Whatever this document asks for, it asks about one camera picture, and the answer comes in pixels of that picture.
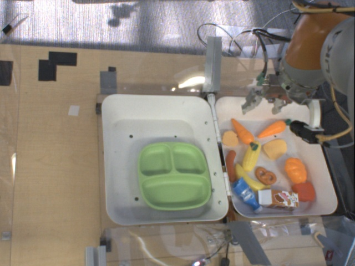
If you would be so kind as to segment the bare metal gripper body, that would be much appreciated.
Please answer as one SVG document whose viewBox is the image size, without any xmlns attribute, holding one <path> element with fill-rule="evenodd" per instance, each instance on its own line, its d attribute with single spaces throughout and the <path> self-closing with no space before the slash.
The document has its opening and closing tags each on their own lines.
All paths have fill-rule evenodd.
<svg viewBox="0 0 355 266">
<path fill-rule="evenodd" d="M 316 90 L 316 71 L 281 65 L 279 74 L 268 75 L 261 95 L 266 99 L 281 99 L 302 104 Z"/>
</svg>

